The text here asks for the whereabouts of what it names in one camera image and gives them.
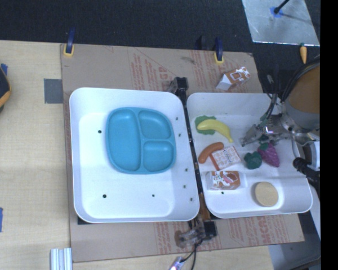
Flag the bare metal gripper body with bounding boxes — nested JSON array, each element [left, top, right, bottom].
[[253, 115, 320, 147]]

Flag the green broccoli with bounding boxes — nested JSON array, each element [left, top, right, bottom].
[[243, 151, 263, 170]]

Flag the purple grapes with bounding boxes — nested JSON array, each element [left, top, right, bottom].
[[256, 142, 281, 168]]

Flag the orange and white flat packet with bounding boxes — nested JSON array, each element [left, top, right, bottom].
[[209, 146, 242, 171]]

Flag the yellow banana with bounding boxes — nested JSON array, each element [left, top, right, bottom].
[[196, 119, 234, 143]]

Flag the orange sausage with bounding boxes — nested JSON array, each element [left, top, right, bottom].
[[197, 142, 225, 164]]

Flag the orange and white carton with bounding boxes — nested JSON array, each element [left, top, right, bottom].
[[204, 170, 246, 191], [215, 66, 251, 92]]

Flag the green lettuce leaf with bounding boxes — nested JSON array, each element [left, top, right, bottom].
[[194, 115, 217, 136]]

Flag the tan round biscuit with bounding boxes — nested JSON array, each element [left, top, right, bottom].
[[254, 181, 279, 208]]

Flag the white plastic tray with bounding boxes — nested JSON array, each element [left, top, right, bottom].
[[69, 87, 201, 224], [185, 92, 313, 219]]

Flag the orange carrot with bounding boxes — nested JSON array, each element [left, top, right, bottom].
[[299, 42, 308, 64]]

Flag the blue divided plate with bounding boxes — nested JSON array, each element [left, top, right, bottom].
[[105, 107, 177, 175]]

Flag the brown cardboard board red print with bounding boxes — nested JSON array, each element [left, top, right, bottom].
[[60, 43, 305, 263]]

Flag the black cylinder on white bracket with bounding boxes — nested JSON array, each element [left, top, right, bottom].
[[292, 141, 321, 186]]

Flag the black block with thin wires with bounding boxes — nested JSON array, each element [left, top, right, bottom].
[[167, 76, 189, 96], [174, 219, 217, 248]]

